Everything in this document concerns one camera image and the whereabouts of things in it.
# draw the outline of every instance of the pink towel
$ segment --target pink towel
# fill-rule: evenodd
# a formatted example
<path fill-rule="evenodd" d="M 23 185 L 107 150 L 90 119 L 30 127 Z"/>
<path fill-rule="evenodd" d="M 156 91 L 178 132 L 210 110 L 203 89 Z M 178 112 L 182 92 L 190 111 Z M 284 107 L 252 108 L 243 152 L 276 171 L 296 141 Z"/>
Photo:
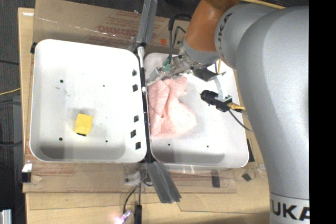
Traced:
<path fill-rule="evenodd" d="M 186 77 L 159 80 L 148 88 L 151 135 L 176 137 L 196 126 L 194 112 L 179 100 L 185 95 Z"/>

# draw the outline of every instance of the yellow sponge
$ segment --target yellow sponge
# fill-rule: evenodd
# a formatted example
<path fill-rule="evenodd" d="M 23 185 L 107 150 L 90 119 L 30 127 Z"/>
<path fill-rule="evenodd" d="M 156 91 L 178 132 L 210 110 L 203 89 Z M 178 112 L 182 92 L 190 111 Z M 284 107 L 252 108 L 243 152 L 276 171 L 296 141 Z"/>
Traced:
<path fill-rule="evenodd" d="M 74 132 L 81 135 L 88 135 L 92 129 L 93 116 L 78 113 Z"/>

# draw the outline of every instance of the cable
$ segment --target cable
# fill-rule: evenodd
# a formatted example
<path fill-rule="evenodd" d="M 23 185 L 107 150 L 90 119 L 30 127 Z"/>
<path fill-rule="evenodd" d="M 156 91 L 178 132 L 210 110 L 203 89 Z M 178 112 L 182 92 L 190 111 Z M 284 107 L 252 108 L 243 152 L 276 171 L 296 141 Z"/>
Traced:
<path fill-rule="evenodd" d="M 185 30 L 184 30 L 181 26 L 177 26 L 177 27 L 176 27 L 176 29 L 175 29 L 175 35 L 174 35 L 174 39 L 173 39 L 172 54 L 173 54 L 173 49 L 174 49 L 174 47 L 175 47 L 176 37 L 177 37 L 177 34 L 179 33 L 178 30 L 181 30 L 183 33 L 185 33 Z"/>
<path fill-rule="evenodd" d="M 247 115 L 247 113 L 244 110 L 241 110 L 240 112 L 241 112 L 241 114 L 243 114 L 245 116 L 245 118 L 248 119 L 248 115 Z"/>
<path fill-rule="evenodd" d="M 177 15 L 174 15 L 172 18 L 170 18 L 170 20 L 168 22 L 169 45 L 170 45 L 170 53 L 169 53 L 169 56 L 168 56 L 168 59 L 169 59 L 168 63 L 169 64 L 172 62 L 173 49 L 174 49 L 175 40 L 176 40 L 176 38 L 174 38 L 174 43 L 172 42 L 172 32 L 173 32 L 174 22 L 175 22 L 176 19 L 191 20 L 191 16 L 188 15 L 188 14 L 177 14 Z"/>
<path fill-rule="evenodd" d="M 18 142 L 15 142 L 13 144 L 3 144 L 3 143 L 0 143 L 0 147 L 15 147 L 15 146 L 18 146 L 18 145 L 21 145 L 22 144 L 22 140 L 18 141 Z"/>
<path fill-rule="evenodd" d="M 229 110 L 231 116 L 239 123 L 239 125 L 241 125 L 246 131 L 249 131 L 249 132 L 253 132 L 253 130 L 249 129 L 248 127 L 246 127 L 245 125 L 243 125 L 239 119 L 237 119 L 236 116 L 233 115 L 232 111 Z"/>
<path fill-rule="evenodd" d="M 23 203 L 20 205 L 19 209 L 16 210 L 15 214 L 12 215 L 12 218 L 16 217 L 16 216 L 20 213 L 20 211 L 22 210 L 22 208 L 23 208 L 25 205 L 26 205 L 26 203 L 23 202 Z"/>
<path fill-rule="evenodd" d="M 11 102 L 11 101 L 10 101 L 10 102 L 7 102 L 7 101 L 6 101 L 6 102 L 0 102 L 0 106 L 1 106 L 1 105 L 6 105 L 6 104 L 21 105 L 20 102 Z"/>
<path fill-rule="evenodd" d="M 125 203 L 124 203 L 124 207 L 123 207 L 123 214 L 126 213 L 126 205 L 127 205 L 127 202 L 128 200 L 130 199 L 130 197 L 132 196 L 132 194 L 141 186 L 141 183 L 139 185 L 136 185 L 136 187 L 128 194 L 126 200 L 125 200 Z"/>
<path fill-rule="evenodd" d="M 3 63 L 8 63 L 8 64 L 10 64 L 10 65 L 16 65 L 16 66 L 18 66 L 20 63 L 18 63 L 18 62 L 12 62 L 12 61 L 6 61 L 6 60 L 0 60 L 0 62 L 3 62 Z"/>
<path fill-rule="evenodd" d="M 148 184 L 148 183 L 146 183 L 146 182 L 143 182 L 146 186 L 148 186 L 148 187 L 153 187 L 153 184 Z"/>
<path fill-rule="evenodd" d="M 20 90 L 20 88 L 17 88 L 17 89 L 15 89 L 15 90 L 13 90 L 13 91 L 8 91 L 8 92 L 0 93 L 0 95 L 4 95 L 4 94 L 8 94 L 8 93 L 12 93 L 12 92 L 16 92 L 16 91 L 18 91 L 18 90 Z"/>

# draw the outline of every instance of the kuka logo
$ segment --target kuka logo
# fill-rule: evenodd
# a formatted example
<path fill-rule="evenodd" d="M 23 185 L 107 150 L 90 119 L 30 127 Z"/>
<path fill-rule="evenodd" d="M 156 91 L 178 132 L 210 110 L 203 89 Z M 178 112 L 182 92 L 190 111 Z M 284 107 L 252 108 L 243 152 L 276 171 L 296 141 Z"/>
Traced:
<path fill-rule="evenodd" d="M 270 200 L 270 211 L 278 217 L 290 218 L 298 221 L 310 219 L 309 207 L 288 205 L 284 202 L 274 202 L 272 199 Z"/>

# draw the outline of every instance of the black connector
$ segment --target black connector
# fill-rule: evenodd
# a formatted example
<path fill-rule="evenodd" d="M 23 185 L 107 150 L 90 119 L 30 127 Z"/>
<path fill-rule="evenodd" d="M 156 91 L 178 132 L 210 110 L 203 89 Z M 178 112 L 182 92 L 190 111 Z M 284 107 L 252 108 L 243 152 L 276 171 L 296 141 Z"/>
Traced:
<path fill-rule="evenodd" d="M 134 224 L 142 224 L 142 205 L 135 206 Z"/>
<path fill-rule="evenodd" d="M 208 103 L 209 105 L 214 105 L 216 109 L 222 112 L 226 112 L 230 110 L 227 104 L 232 103 L 231 96 L 228 95 L 223 101 L 218 100 L 217 98 L 218 98 L 218 93 L 215 93 L 209 90 L 204 90 L 201 93 L 201 99 L 204 102 Z"/>

